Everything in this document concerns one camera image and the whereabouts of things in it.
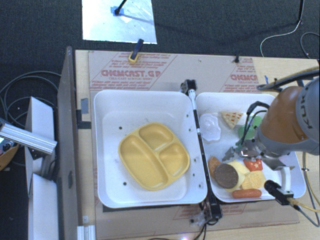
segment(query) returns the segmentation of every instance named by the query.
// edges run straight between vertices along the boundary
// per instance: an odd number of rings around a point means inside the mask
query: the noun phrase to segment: yellow plate
[[[170,185],[189,168],[190,157],[165,125],[152,122],[128,134],[119,144],[121,161],[131,176],[146,190]]]

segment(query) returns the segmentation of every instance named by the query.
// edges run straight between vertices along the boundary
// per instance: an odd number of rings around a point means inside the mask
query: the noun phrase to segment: toy hamburger patty
[[[225,189],[232,189],[238,183],[238,173],[236,169],[229,164],[219,164],[215,168],[213,174],[218,185]]]

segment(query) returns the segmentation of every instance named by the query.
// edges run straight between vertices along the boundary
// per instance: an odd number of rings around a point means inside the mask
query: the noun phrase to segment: toy pizza slice
[[[238,123],[239,119],[242,117],[243,113],[239,112],[221,112],[223,120],[226,124],[233,129]]]

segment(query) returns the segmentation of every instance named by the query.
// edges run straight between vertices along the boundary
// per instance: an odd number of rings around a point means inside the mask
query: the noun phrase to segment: black carpet
[[[260,57],[266,37],[295,29],[300,0],[151,0],[158,44],[145,44],[144,52],[240,55]],[[291,35],[267,40],[265,57],[306,58],[300,38],[319,34],[320,0],[305,0],[302,24]],[[305,50],[319,58],[319,38],[306,35]],[[82,39],[82,0],[0,0],[1,88],[32,71],[60,73],[67,46],[75,49],[131,51],[133,44]],[[56,85],[59,78],[45,75]],[[8,104],[24,96],[56,102],[52,86],[38,79],[17,82]],[[28,100],[12,106],[17,117]],[[0,107],[0,117],[5,117]],[[24,162],[23,152],[14,158]],[[28,198],[24,168],[9,165],[0,171],[0,239],[24,240],[28,231]]]

